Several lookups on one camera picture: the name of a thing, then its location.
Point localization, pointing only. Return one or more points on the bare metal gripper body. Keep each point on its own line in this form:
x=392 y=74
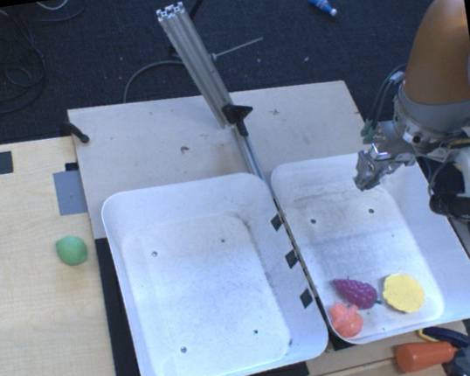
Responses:
x=394 y=148

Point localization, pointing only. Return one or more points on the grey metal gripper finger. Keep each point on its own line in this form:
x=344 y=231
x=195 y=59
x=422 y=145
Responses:
x=378 y=173
x=361 y=171

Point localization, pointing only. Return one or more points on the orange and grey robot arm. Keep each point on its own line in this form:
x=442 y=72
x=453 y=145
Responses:
x=443 y=52

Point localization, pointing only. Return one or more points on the white plastic tray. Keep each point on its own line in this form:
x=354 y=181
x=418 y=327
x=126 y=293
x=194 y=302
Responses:
x=358 y=242
x=206 y=284

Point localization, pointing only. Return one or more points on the thin black and white rod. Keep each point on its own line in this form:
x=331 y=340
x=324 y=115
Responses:
x=289 y=236

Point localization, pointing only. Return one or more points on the purple grapes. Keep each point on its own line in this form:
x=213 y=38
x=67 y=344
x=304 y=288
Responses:
x=356 y=291

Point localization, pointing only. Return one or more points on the yellow round biscuit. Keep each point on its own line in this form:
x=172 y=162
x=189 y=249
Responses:
x=403 y=292

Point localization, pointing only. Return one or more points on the orange toy fruit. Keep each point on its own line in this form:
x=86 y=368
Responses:
x=346 y=320

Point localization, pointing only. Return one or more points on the blue and silver small bottle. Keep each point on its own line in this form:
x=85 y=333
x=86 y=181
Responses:
x=322 y=3

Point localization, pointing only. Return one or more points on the pale wood board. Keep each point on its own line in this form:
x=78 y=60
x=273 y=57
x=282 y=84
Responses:
x=153 y=147

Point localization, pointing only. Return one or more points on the green lime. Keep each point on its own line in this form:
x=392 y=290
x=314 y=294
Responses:
x=71 y=250

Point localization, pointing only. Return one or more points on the black cylinder on white bracket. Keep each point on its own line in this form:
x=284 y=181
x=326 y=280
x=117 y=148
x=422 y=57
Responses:
x=458 y=202

